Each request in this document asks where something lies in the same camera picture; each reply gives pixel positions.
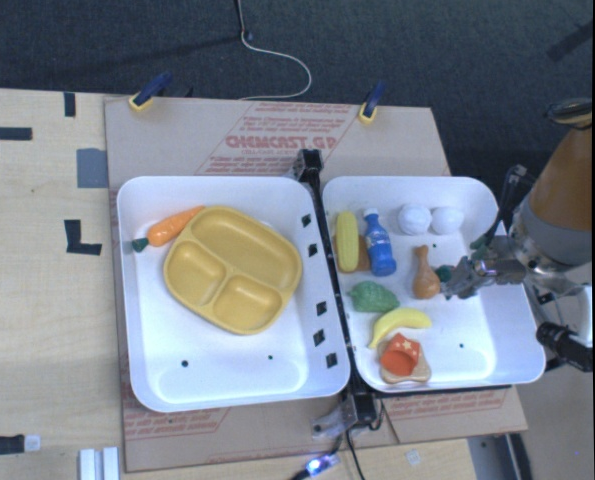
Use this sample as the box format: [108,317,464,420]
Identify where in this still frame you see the black cylinder on white bracket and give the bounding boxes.
[535,282,594,373]

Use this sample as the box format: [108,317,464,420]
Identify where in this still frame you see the yellow corn cob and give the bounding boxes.
[335,211,361,274]

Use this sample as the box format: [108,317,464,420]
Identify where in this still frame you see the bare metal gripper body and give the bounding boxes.
[470,226,594,295]

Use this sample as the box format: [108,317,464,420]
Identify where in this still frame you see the brown chicken drumstick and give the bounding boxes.
[411,245,442,300]

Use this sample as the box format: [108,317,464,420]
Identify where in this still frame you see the blue bottle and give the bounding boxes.
[362,208,398,278]

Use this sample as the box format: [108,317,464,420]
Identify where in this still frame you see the yellow divided plate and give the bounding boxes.
[162,205,304,337]

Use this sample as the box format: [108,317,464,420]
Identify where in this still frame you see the red cup with yellow stars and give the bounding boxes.
[379,332,423,377]

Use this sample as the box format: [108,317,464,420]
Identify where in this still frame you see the white ball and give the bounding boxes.
[397,203,433,237]
[429,206,466,236]

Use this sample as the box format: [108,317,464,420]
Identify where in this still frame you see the thin black rod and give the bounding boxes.
[304,170,374,422]

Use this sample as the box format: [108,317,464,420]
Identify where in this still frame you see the tan bread slice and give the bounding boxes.
[376,338,433,386]

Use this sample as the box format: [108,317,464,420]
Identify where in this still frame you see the white plastic tray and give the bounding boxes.
[321,175,548,394]
[115,175,352,414]

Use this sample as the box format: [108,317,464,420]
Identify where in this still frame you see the brown cardboard board red print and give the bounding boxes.
[103,95,529,473]

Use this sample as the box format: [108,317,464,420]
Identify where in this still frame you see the yellow banana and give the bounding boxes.
[367,307,434,351]

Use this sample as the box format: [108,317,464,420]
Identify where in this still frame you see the orange carrot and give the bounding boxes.
[130,205,207,254]

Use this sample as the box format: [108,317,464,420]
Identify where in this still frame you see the green lettuce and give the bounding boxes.
[347,280,401,314]

